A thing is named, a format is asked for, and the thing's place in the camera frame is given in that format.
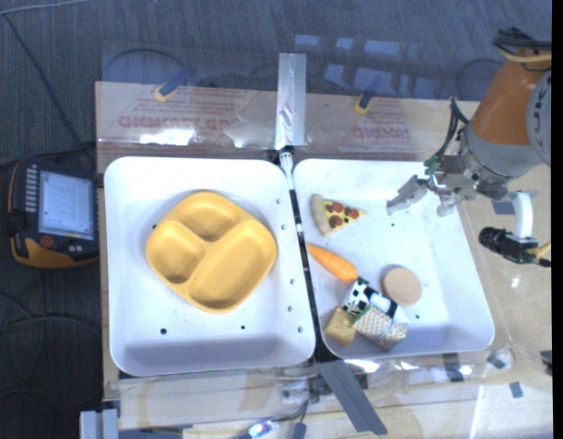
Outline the thin black and white rod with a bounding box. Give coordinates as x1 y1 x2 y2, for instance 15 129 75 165
279 150 320 352

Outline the white plastic tray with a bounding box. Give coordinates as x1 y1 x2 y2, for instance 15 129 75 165
291 157 496 362
102 155 317 379

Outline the toy pizza slice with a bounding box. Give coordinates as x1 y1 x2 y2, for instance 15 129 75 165
310 193 367 238

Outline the yellow cracker block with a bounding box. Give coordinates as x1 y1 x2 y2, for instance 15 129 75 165
323 305 358 348

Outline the tan patterned carton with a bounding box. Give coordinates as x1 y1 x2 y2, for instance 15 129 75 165
352 305 409 353

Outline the black cylinder on white bracket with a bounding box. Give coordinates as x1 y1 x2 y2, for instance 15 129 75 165
478 190 540 265

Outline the brown cardboard board red print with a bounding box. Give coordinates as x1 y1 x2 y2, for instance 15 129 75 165
94 80 553 431

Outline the black and white cow carton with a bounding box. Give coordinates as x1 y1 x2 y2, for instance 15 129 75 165
341 277 399 327

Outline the orange carrot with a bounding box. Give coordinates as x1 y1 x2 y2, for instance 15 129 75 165
305 241 360 284

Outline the round tan biscuit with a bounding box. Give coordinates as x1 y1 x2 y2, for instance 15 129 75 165
381 265 424 307

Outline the yellow divided plate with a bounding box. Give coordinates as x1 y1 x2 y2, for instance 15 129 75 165
144 189 280 316

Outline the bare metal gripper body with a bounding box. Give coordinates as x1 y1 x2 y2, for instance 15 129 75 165
429 155 512 201

